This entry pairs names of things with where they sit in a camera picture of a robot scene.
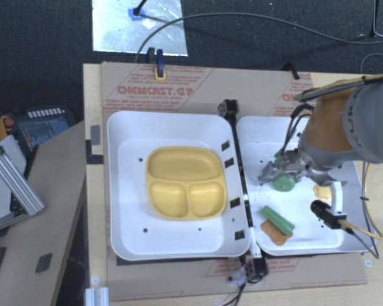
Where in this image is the orange-brown flat biscuit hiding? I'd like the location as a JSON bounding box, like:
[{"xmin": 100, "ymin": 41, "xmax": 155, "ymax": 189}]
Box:
[{"xmin": 260, "ymin": 219, "xmax": 294, "ymax": 247}]

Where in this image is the green ribbed stick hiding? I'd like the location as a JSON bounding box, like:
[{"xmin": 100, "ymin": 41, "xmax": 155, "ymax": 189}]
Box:
[{"xmin": 260, "ymin": 205, "xmax": 296, "ymax": 237}]

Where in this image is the black cylinder on white bracket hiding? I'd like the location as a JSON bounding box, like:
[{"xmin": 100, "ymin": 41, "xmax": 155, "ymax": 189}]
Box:
[{"xmin": 310, "ymin": 180, "xmax": 348, "ymax": 231}]

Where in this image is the yellow divided plate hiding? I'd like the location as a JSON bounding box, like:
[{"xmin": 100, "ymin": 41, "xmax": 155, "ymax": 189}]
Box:
[{"xmin": 146, "ymin": 146, "xmax": 228, "ymax": 221}]

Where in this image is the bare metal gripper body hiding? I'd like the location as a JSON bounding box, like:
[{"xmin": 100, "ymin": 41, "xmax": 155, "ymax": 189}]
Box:
[{"xmin": 275, "ymin": 147, "xmax": 349, "ymax": 187}]

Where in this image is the white plastic tray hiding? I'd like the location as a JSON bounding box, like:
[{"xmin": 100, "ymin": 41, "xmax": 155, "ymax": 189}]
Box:
[
  {"xmin": 236, "ymin": 115, "xmax": 370, "ymax": 256},
  {"xmin": 107, "ymin": 110, "xmax": 252, "ymax": 261}
]

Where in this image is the brown cardboard board red print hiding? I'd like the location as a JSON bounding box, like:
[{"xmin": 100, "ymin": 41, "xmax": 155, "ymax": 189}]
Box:
[{"xmin": 100, "ymin": 61, "xmax": 368, "ymax": 302}]

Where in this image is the thin black and white rod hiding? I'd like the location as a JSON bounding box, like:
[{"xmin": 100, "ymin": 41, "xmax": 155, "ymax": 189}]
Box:
[{"xmin": 225, "ymin": 108, "xmax": 260, "ymax": 258}]

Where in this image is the tan round biscuit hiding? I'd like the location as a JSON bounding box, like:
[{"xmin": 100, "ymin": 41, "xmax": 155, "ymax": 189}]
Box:
[{"xmin": 313, "ymin": 183, "xmax": 333, "ymax": 202}]

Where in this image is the green round toy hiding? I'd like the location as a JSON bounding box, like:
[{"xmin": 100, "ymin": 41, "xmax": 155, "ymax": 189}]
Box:
[{"xmin": 272, "ymin": 173, "xmax": 296, "ymax": 193}]

